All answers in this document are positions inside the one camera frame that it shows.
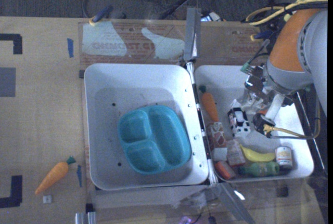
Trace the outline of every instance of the white can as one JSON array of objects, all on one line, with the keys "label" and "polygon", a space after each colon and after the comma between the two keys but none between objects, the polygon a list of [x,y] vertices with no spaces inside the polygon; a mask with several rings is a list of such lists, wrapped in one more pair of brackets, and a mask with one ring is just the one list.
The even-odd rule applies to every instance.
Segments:
[{"label": "white can", "polygon": [[292,154],[290,147],[278,147],[275,149],[275,158],[280,169],[292,169]]}]

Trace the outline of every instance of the toy carrot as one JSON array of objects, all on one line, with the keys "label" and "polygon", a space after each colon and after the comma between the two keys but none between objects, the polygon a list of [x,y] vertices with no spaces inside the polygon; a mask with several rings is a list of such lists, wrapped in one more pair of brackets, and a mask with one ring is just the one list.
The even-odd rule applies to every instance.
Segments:
[{"label": "toy carrot", "polygon": [[37,195],[45,191],[53,184],[55,184],[58,180],[62,179],[68,172],[69,164],[75,162],[76,162],[75,159],[72,156],[70,156],[66,162],[59,162],[57,165],[55,165],[46,175],[46,177],[43,179],[42,183],[38,186],[38,188],[35,191],[35,194]]},{"label": "toy carrot", "polygon": [[217,108],[213,95],[206,92],[206,87],[204,85],[199,86],[199,90],[202,92],[201,101],[204,109],[207,111],[212,121],[219,122],[219,116],[217,114]]}]

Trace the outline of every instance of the gray square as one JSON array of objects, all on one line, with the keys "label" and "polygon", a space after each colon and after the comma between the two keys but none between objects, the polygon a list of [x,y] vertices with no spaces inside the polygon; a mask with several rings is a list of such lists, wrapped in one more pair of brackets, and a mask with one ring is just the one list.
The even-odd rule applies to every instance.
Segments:
[{"label": "gray square", "polygon": [[14,97],[16,68],[0,68],[0,97]]}]

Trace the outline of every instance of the table surface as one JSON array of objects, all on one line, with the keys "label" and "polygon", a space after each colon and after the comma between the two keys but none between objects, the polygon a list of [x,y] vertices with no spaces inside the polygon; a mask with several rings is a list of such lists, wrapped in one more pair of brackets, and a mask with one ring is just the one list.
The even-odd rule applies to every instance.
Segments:
[{"label": "table surface", "polygon": [[[21,55],[13,55],[12,42],[0,41],[0,67],[16,68],[15,96],[0,97],[0,197],[10,196],[11,176],[23,177],[23,201],[19,207],[0,208],[1,223],[74,223],[75,213],[85,212],[85,204],[90,201],[84,173],[83,80],[79,78],[78,24],[86,21],[0,17],[0,33],[20,34],[23,39]],[[73,57],[69,55],[68,38],[73,40]],[[76,163],[70,165],[61,182],[44,192],[53,201],[43,204],[43,195],[35,195],[35,189],[56,163],[71,155]],[[81,187],[78,165],[82,166]],[[266,188],[264,193],[270,196],[274,186],[257,184],[257,189],[251,185],[238,188],[249,191],[252,199],[246,202],[247,207],[258,223],[268,219],[273,220],[271,223],[287,223],[290,216],[302,223],[324,223],[313,190],[304,180],[287,183],[295,190],[298,186],[299,191],[285,199],[270,198],[268,207],[264,205],[267,197],[256,192]],[[262,206],[251,202],[257,198]],[[217,215],[226,219],[225,208],[216,208],[220,212]],[[197,214],[188,209],[186,212]],[[124,208],[112,214],[103,209],[100,213],[104,217],[98,223],[110,223],[110,219],[112,223],[174,223],[184,214],[180,209],[164,207]]]}]

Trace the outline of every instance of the banana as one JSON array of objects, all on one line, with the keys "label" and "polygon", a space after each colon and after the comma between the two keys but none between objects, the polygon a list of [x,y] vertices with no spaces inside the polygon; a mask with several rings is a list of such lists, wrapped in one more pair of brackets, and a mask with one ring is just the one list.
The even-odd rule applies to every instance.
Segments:
[{"label": "banana", "polygon": [[245,148],[240,144],[241,149],[243,150],[244,156],[246,159],[252,162],[269,162],[275,158],[275,153],[258,153],[253,151],[252,149]]}]

